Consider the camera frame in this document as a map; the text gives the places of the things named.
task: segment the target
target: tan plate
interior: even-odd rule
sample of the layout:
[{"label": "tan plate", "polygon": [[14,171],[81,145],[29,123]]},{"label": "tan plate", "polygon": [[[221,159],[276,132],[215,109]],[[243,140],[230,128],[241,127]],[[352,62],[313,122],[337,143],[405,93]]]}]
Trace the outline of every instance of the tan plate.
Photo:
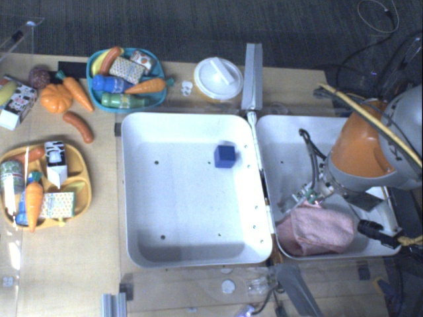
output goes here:
[{"label": "tan plate", "polygon": [[[31,145],[29,146],[29,150],[32,150],[36,147],[40,147],[42,145]],[[8,151],[0,158],[0,164],[3,161],[6,161],[8,158],[15,156],[17,154],[21,154],[25,152],[26,146],[21,148],[16,148],[11,151]],[[85,186],[81,188],[76,193],[75,196],[75,210],[74,210],[74,217],[70,217],[68,219],[64,219],[64,221],[70,221],[72,219],[77,218],[79,215],[83,214],[89,207],[91,203],[91,183],[90,178],[88,175],[87,166],[85,165],[85,161],[80,154],[80,152],[72,145],[65,144],[65,154],[66,154],[66,161],[67,161],[67,179],[61,185],[61,189],[59,190],[54,184],[52,184],[47,179],[47,166],[46,166],[46,157],[43,156],[37,161],[31,162],[28,165],[28,173],[33,171],[39,171],[42,173],[41,184],[44,188],[44,193],[55,193],[63,191],[66,186],[74,182],[84,182]],[[14,225],[13,217],[10,216],[5,208],[3,200],[0,196],[0,204],[1,204],[1,212],[3,216],[6,218],[6,221],[9,222],[11,225]],[[37,229],[40,228],[48,228],[59,225],[60,222],[57,219],[39,219],[37,223]],[[28,229],[28,227],[24,227],[22,225],[17,225],[17,227],[22,229]]]}]

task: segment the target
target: orange pumpkin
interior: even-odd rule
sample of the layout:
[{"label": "orange pumpkin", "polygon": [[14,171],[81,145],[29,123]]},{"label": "orange pumpkin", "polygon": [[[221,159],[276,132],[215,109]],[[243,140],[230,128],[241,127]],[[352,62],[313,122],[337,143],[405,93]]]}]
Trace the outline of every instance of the orange pumpkin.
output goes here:
[{"label": "orange pumpkin", "polygon": [[72,94],[65,86],[50,83],[41,92],[40,102],[50,113],[64,113],[72,106]]}]

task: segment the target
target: blue block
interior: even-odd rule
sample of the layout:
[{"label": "blue block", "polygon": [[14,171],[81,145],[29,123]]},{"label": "blue block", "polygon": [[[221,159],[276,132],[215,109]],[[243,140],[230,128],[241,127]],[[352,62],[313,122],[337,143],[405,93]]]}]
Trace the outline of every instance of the blue block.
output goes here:
[{"label": "blue block", "polygon": [[235,164],[235,148],[230,145],[218,145],[214,151],[216,168],[232,168]]}]

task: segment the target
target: pink towel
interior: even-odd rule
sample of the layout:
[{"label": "pink towel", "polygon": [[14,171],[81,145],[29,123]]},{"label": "pink towel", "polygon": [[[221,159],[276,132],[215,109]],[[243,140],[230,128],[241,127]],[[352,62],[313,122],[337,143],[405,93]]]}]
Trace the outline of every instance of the pink towel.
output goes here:
[{"label": "pink towel", "polygon": [[354,220],[347,214],[302,205],[276,227],[281,247],[293,256],[343,253],[354,239]]}]

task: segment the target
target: gray floor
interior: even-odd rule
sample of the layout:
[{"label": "gray floor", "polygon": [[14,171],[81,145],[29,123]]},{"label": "gray floor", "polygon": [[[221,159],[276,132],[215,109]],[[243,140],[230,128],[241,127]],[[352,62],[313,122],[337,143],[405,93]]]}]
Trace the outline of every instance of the gray floor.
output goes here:
[{"label": "gray floor", "polygon": [[[324,67],[333,84],[336,65],[388,37],[359,18],[361,0],[1,1],[0,13],[46,18],[37,30],[38,53],[91,55],[118,45],[148,49],[162,60],[198,62],[217,55],[243,64],[245,44],[261,42],[266,66]],[[396,24],[391,0],[378,1],[392,12]],[[383,44],[349,60],[347,66],[354,70],[341,69],[339,85],[373,93],[371,86],[381,84],[377,79],[391,56],[410,34],[421,30],[422,0],[394,2],[399,29]],[[380,6],[364,3],[362,13],[375,26],[392,29]],[[404,79],[421,81],[421,61],[420,56],[407,67]]]}]

